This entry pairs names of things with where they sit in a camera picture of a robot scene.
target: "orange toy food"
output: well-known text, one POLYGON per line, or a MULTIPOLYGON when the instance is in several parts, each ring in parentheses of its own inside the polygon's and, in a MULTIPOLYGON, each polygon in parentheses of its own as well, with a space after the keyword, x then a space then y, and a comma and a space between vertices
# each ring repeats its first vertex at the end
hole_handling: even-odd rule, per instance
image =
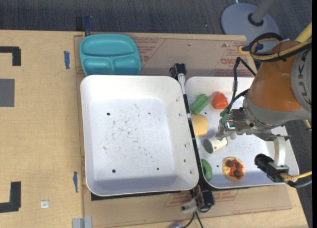
POLYGON ((225 109, 228 106, 228 101, 223 93, 219 92, 212 100, 212 105, 215 109, 225 109))
POLYGON ((222 173, 228 180, 239 182, 244 178, 244 164, 237 158, 228 157, 222 163, 222 173))

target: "metal stand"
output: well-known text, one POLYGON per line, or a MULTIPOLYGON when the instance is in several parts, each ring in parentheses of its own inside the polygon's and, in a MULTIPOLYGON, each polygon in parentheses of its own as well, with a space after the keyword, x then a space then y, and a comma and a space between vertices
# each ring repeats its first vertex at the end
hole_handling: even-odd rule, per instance
MULTIPOLYGON (((221 16, 221 26, 225 34, 245 35, 247 42, 252 42, 261 34, 273 32, 279 34, 279 29, 273 18, 267 14, 275 0, 262 0, 258 7, 237 3, 227 7, 221 16)), ((273 42, 263 43, 259 53, 266 53, 275 45, 273 42)))

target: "white tray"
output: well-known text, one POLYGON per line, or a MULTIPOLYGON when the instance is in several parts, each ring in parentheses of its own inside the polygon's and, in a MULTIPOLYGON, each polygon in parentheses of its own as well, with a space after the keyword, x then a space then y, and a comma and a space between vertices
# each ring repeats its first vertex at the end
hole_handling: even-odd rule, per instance
MULTIPOLYGON (((238 92, 248 89, 253 81, 253 78, 238 78, 238 92)), ((211 99, 217 92, 222 92, 231 101, 232 97, 232 83, 233 77, 192 77, 186 81, 186 93, 188 96, 189 104, 193 103, 196 97, 200 94, 205 94, 211 99)), ((243 98, 238 99, 232 108, 239 108, 242 106, 243 98)), ((254 164, 254 158, 257 154, 263 153, 274 158, 274 145, 272 141, 263 141, 260 138, 251 136, 237 136, 235 140, 228 137, 228 145, 222 149, 209 154, 202 146, 202 142, 206 138, 214 136, 217 132, 217 127, 220 120, 220 112, 222 110, 214 109, 211 103, 200 113, 207 117, 209 130, 206 136, 197 137, 197 146, 199 149, 200 158, 206 159, 211 167, 213 176, 209 184, 215 188, 239 188, 239 187, 252 187, 260 185, 276 184, 270 180, 266 173, 261 171, 254 164), (222 174, 222 161, 226 157, 236 157, 243 161, 246 169, 245 177, 240 182, 231 182, 222 174)), ((286 129, 278 127, 272 131, 274 134, 287 135, 286 129)), ((296 175, 299 173, 298 165, 288 140, 286 142, 286 161, 285 164, 290 167, 289 173, 296 175)))
POLYGON ((99 196, 189 190, 199 179, 180 84, 86 77, 80 86, 86 182, 99 196))

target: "gray round base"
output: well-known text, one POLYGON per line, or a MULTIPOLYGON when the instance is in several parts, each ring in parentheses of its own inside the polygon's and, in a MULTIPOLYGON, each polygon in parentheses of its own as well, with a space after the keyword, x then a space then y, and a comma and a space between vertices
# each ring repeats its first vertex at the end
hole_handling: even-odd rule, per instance
MULTIPOLYGON (((266 14, 261 26, 255 26, 248 20, 248 16, 254 13, 255 5, 238 3, 227 7, 221 15, 221 26, 227 35, 245 35, 247 42, 252 42, 256 37, 264 33, 273 32, 279 34, 279 29, 273 18, 266 14)), ((264 47, 258 53, 267 53, 275 45, 274 42, 263 43, 264 47)))

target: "dark floor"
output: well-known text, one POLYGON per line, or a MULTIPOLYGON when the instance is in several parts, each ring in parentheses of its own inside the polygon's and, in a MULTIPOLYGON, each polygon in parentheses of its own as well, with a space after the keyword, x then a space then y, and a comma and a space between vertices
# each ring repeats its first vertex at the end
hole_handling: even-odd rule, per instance
MULTIPOLYGON (((259 5, 261 0, 238 0, 259 5)), ((0 29, 75 31, 91 16, 92 31, 223 34, 221 13, 236 0, 0 0, 0 29)), ((269 10, 284 38, 295 39, 312 21, 312 0, 276 0, 269 10)), ((312 167, 312 134, 302 121, 287 124, 300 172, 312 167)), ((312 185, 298 189, 310 227, 312 185)))

